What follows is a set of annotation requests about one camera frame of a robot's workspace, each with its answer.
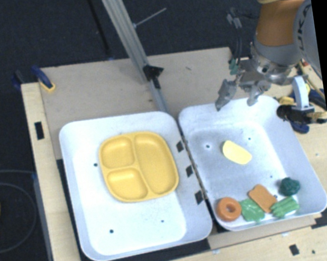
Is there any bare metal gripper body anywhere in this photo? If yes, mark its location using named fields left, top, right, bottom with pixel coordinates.
left=234, top=52, right=297, bottom=93

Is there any yellow half-round slice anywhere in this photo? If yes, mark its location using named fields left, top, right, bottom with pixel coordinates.
left=220, top=137, right=254, bottom=168

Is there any white plastic tray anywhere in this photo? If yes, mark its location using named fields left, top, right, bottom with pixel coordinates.
left=175, top=87, right=327, bottom=239
left=56, top=103, right=217, bottom=261

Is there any dark green broccoli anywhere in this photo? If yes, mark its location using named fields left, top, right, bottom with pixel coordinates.
left=277, top=175, right=302, bottom=198

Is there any yellow divided plate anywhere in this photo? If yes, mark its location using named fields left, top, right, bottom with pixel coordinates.
left=95, top=126, right=183, bottom=208

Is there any orange bread slice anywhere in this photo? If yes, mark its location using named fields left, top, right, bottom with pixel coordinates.
left=246, top=182, right=280, bottom=216

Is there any light green lettuce leaf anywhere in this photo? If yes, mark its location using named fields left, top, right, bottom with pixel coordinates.
left=238, top=196, right=267, bottom=225

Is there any orange doughnut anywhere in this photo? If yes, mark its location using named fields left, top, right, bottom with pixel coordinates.
left=213, top=195, right=244, bottom=224

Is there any brown flat board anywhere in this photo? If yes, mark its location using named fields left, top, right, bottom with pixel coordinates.
left=36, top=31, right=323, bottom=261

